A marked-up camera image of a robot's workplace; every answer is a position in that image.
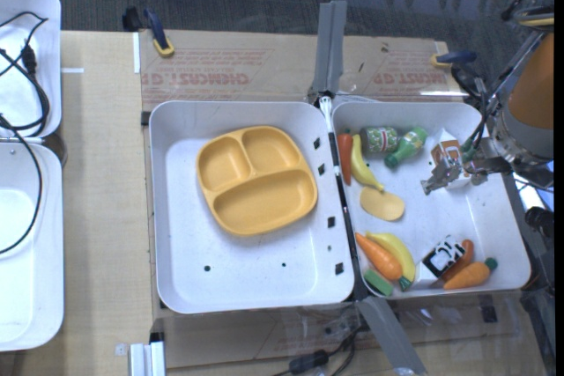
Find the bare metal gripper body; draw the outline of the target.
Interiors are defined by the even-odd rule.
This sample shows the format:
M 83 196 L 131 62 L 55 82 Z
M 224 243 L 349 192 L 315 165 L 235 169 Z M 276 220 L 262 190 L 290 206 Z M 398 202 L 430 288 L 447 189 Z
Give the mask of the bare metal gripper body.
M 514 174 L 535 188 L 553 187 L 553 131 L 533 127 L 515 117 L 496 117 L 489 136 L 462 148 L 463 168 L 479 185 L 490 174 Z

